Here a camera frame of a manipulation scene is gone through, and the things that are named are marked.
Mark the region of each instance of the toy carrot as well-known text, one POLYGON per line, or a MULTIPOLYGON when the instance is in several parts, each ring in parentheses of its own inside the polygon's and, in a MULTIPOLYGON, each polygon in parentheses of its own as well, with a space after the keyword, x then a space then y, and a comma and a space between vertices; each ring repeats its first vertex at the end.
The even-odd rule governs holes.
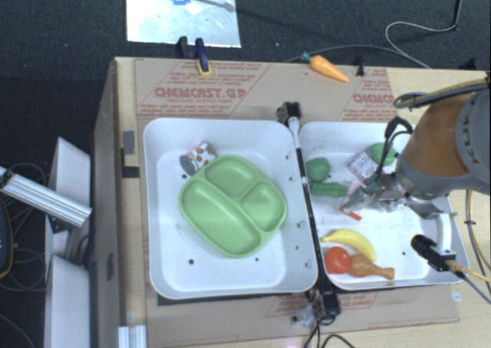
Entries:
POLYGON ((321 55, 314 55, 311 57, 306 52, 302 55, 303 61, 309 61, 312 70, 317 71, 327 77, 334 78, 335 80, 349 82, 349 78, 344 75, 337 67, 335 67, 330 61, 321 55))

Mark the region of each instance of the white cable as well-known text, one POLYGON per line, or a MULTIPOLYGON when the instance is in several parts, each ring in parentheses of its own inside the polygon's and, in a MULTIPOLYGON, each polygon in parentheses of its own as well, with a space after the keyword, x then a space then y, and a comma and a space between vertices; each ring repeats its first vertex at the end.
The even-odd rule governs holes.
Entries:
POLYGON ((395 25, 407 25, 407 26, 411 26, 411 27, 414 27, 414 28, 419 28, 419 29, 423 29, 425 31, 430 31, 430 32, 437 32, 437 33, 440 33, 440 32, 448 32, 448 31, 452 31, 453 29, 455 29, 457 27, 457 23, 458 23, 458 20, 459 20, 459 16, 460 16, 460 9, 462 8, 462 0, 459 0, 459 7, 457 9, 457 14, 456 14, 456 17, 455 17, 455 22, 448 28, 444 28, 444 29, 434 29, 434 28, 428 28, 426 26, 423 26, 423 25, 419 25, 419 24, 414 24, 412 22, 406 22, 406 21, 395 21, 395 22, 392 22, 391 24, 389 24, 386 28, 385 28, 385 38, 387 39, 388 43, 392 46, 392 48, 394 50, 396 50, 397 52, 399 52, 399 54, 403 55, 404 57, 406 57, 407 59, 410 59, 411 61, 415 61, 416 63, 418 63, 421 67, 425 67, 427 69, 429 69, 430 67, 417 60, 416 58, 414 57, 411 57, 409 54, 406 54, 404 51, 402 51, 398 46, 396 46, 396 44, 394 44, 392 42, 392 40, 389 38, 389 29, 392 28, 393 26, 395 25))

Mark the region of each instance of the toy chicken leg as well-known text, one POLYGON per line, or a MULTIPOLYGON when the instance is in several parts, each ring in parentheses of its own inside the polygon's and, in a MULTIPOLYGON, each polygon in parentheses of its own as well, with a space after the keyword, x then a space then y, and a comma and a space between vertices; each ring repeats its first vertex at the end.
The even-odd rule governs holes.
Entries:
POLYGON ((380 268, 363 254, 355 254, 351 256, 351 270, 349 274, 355 277, 366 277, 375 274, 393 280, 394 268, 380 268))
POLYGON ((305 52, 302 55, 302 60, 310 62, 310 67, 312 68, 312 70, 315 70, 318 73, 325 75, 326 77, 334 78, 335 80, 343 82, 349 82, 349 78, 346 77, 346 75, 341 70, 339 70, 330 61, 328 61, 325 57, 322 57, 321 55, 314 55, 313 57, 311 57, 305 52))

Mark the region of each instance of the green toy vegetable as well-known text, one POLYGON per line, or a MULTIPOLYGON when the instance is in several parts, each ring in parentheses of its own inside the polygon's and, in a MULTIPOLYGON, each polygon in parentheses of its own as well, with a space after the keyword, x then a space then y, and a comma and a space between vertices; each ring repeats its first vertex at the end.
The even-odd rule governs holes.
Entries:
POLYGON ((348 187, 337 182, 316 183, 311 182, 310 193, 312 195, 327 195, 328 197, 344 197, 348 187))
MULTIPOLYGON (((384 150, 384 143, 375 143, 370 150, 370 157, 377 164, 380 164, 382 159, 382 151, 384 150)), ((384 160, 384 166, 389 166, 396 160, 397 151, 394 148, 390 148, 387 157, 384 160)))
POLYGON ((331 171, 331 164, 325 157, 317 157, 305 164, 307 177, 313 182, 324 182, 331 171))

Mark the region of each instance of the orange carrot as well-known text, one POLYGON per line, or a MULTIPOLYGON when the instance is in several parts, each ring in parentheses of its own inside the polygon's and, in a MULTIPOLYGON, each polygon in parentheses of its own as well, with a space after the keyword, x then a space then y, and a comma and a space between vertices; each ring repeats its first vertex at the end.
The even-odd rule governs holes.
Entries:
POLYGON ((337 67, 335 67, 330 61, 321 55, 314 55, 311 57, 310 66, 313 70, 327 77, 343 82, 349 82, 349 78, 346 77, 346 75, 344 75, 337 67))

